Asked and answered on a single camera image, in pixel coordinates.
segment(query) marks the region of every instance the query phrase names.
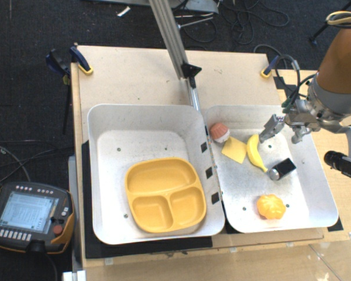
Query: black bracket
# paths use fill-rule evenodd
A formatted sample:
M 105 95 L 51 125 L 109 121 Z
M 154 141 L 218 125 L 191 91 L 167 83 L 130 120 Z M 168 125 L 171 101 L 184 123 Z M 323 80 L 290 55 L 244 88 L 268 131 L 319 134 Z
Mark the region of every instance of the black bracket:
M 185 78 L 188 78 L 190 81 L 190 86 L 196 88 L 197 84 L 195 82 L 195 76 L 201 71 L 200 67 L 193 66 L 189 63 L 183 63 L 181 66 L 183 75 Z

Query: yellow banana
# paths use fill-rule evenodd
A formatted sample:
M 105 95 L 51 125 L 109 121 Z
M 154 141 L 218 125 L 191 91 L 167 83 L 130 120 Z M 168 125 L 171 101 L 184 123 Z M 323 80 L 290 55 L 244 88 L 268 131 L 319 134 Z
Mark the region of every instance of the yellow banana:
M 268 169 L 265 167 L 263 163 L 263 159 L 261 159 L 261 156 L 257 151 L 258 144 L 259 144 L 259 135 L 258 134 L 252 135 L 247 142 L 247 154 L 251 163 L 254 166 L 261 168 L 264 171 L 264 173 L 266 173 Z

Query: yellow plate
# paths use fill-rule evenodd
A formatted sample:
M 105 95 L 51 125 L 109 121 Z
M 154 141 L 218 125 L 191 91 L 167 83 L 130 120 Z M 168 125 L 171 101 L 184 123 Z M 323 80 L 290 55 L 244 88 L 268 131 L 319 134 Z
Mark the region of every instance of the yellow plate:
M 193 226 L 207 211 L 200 179 L 191 163 L 182 158 L 133 165 L 126 173 L 125 189 L 134 220 L 147 232 Z

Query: black floor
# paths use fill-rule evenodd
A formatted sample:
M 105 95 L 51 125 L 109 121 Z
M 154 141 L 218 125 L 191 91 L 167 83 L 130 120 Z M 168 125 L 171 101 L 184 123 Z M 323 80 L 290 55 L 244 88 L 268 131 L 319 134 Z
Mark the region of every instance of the black floor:
M 266 44 L 297 59 L 301 69 L 315 70 L 338 30 L 327 28 L 317 46 L 308 38 L 348 2 L 236 0 L 240 12 L 234 12 L 232 0 L 223 0 L 212 23 L 190 26 L 181 34 L 187 49 L 251 53 Z M 67 87 L 47 68 L 47 53 L 57 49 L 68 62 L 68 48 L 75 42 L 165 48 L 151 9 L 132 6 L 118 17 L 125 7 L 80 0 L 0 0 L 0 146 L 21 160 L 47 151 L 26 164 L 32 181 L 67 189 L 66 160 L 73 153 L 71 115 L 65 135 L 62 130 Z M 276 55 L 266 47 L 256 51 L 269 59 Z M 22 169 L 11 174 L 17 166 L 0 150 L 0 180 L 26 180 Z M 70 251 L 52 260 L 59 275 L 71 270 Z M 54 280 L 54 272 L 47 258 L 0 249 L 0 280 Z

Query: screen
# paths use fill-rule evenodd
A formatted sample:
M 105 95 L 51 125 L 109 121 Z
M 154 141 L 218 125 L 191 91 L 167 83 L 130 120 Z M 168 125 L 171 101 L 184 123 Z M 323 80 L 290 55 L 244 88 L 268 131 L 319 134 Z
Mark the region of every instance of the screen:
M 53 197 L 13 191 L 1 215 L 0 226 L 46 234 L 58 201 Z

